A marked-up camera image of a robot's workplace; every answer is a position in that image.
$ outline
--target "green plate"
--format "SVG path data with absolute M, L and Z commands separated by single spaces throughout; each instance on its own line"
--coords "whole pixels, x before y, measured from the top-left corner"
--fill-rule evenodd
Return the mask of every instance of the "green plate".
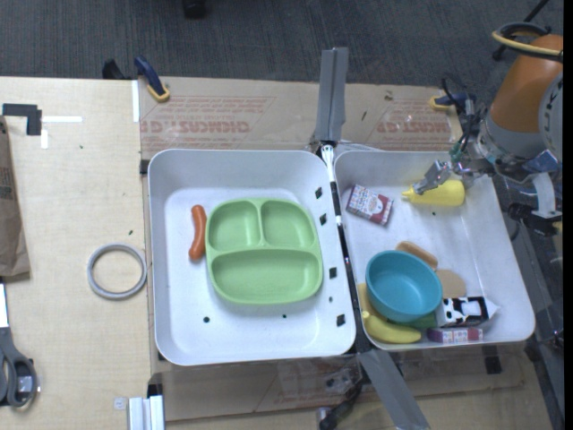
M 233 303 L 294 303 L 321 287 L 316 228 L 295 202 L 243 198 L 219 204 L 207 219 L 205 248 L 213 287 Z

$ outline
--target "yellow banana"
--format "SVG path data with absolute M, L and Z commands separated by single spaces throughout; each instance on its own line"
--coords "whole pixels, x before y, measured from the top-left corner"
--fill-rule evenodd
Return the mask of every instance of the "yellow banana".
M 373 338 L 392 344 L 409 344 L 422 338 L 422 333 L 416 328 L 390 323 L 386 317 L 376 312 L 366 295 L 365 282 L 358 284 L 357 288 L 364 328 Z

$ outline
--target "white ring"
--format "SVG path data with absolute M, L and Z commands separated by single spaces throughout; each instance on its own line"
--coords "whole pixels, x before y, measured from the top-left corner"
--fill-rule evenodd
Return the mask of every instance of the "white ring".
M 112 251 L 120 251 L 120 252 L 127 252 L 128 254 L 133 255 L 141 267 L 141 276 L 139 281 L 135 284 L 134 287 L 126 290 L 126 291 L 109 291 L 105 288 L 102 288 L 93 278 L 93 267 L 98 260 L 98 258 L 107 252 Z M 106 299 L 126 299 L 127 297 L 131 297 L 135 295 L 143 285 L 145 284 L 145 280 L 147 279 L 147 264 L 145 263 L 145 258 L 143 254 L 137 250 L 135 247 L 129 244 L 124 244 L 122 242 L 114 242 L 107 245 L 102 245 L 98 248 L 93 254 L 91 254 L 90 260 L 88 261 L 88 282 L 90 284 L 91 289 L 99 296 L 104 297 Z

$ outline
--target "teal bowl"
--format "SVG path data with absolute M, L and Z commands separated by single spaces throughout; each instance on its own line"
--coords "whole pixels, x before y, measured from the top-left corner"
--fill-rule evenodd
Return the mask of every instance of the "teal bowl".
M 399 250 L 374 255 L 366 267 L 368 299 L 390 320 L 412 322 L 434 311 L 442 298 L 441 282 L 423 260 Z

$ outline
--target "gray floor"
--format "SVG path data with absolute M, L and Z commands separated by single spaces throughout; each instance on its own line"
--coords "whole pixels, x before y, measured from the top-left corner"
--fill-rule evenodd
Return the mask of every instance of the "gray floor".
M 0 75 L 95 79 L 113 58 L 134 77 L 133 59 L 145 56 L 165 76 L 317 82 L 322 49 L 348 47 L 348 82 L 437 86 L 447 77 L 487 105 L 516 58 L 492 60 L 491 32 L 541 0 L 208 0 L 207 16 L 193 21 L 181 1 L 0 0 Z M 562 34 L 563 3 L 550 0 L 533 22 Z M 511 194 L 499 191 L 503 207 Z M 562 301 L 562 260 L 550 238 L 524 228 L 514 245 L 543 317 Z M 538 340 L 531 358 L 561 429 L 562 352 Z

